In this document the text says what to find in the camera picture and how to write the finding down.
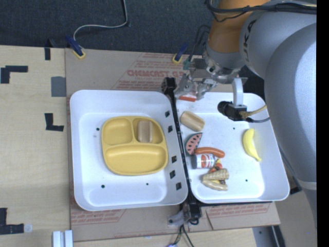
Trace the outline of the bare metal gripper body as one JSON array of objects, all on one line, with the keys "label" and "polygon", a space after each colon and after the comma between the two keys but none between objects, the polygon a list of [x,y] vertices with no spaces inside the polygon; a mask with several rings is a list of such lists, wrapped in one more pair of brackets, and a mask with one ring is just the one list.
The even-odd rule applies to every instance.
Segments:
[{"label": "bare metal gripper body", "polygon": [[189,66],[188,79],[203,84],[231,84],[239,74],[241,66],[220,66],[212,60],[195,58]]}]

